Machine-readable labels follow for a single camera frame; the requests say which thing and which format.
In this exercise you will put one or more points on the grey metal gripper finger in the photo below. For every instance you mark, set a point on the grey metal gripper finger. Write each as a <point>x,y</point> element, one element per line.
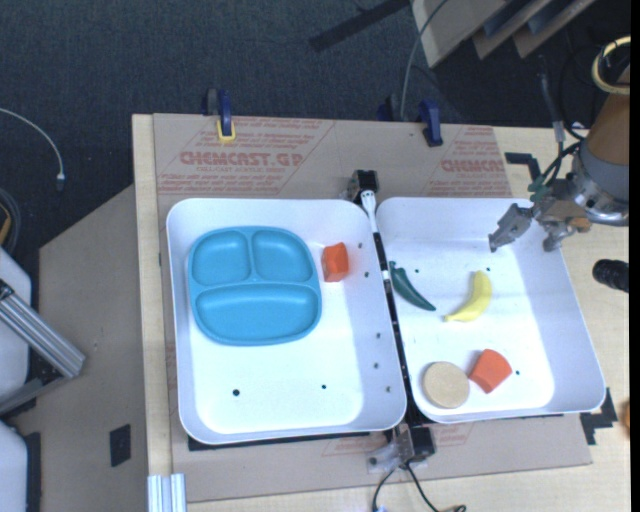
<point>555,237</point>
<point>509,227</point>

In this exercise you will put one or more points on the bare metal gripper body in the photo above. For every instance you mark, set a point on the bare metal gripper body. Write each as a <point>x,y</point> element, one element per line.
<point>575,202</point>

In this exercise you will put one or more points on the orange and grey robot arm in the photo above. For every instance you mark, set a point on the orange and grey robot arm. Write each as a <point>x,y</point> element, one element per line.
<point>607,135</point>

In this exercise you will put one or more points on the yellow banana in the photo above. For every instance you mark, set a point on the yellow banana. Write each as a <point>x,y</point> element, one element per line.
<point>475,300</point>

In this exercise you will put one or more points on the white plastic tray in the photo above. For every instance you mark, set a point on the white plastic tray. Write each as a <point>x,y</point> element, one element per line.
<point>530,330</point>
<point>280,360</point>

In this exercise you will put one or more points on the green chili pepper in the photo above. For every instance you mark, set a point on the green chili pepper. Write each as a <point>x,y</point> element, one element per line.
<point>407,290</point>

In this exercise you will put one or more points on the thin black and white rod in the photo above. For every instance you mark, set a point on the thin black and white rod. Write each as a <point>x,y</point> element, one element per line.
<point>387,285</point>

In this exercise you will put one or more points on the orange toy wedge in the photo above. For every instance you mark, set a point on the orange toy wedge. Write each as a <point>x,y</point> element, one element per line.
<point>490,370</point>

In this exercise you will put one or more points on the tan round biscuit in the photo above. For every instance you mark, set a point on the tan round biscuit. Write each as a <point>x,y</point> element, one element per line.
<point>446,385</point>

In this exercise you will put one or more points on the orange toy block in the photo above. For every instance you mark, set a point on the orange toy block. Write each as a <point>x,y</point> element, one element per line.
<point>335,262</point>

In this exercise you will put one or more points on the brown cardboard board red print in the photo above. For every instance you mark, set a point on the brown cardboard board red print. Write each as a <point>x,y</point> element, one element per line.
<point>300,160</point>

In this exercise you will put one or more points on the blue divided plate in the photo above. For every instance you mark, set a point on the blue divided plate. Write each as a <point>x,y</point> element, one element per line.
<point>254,285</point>

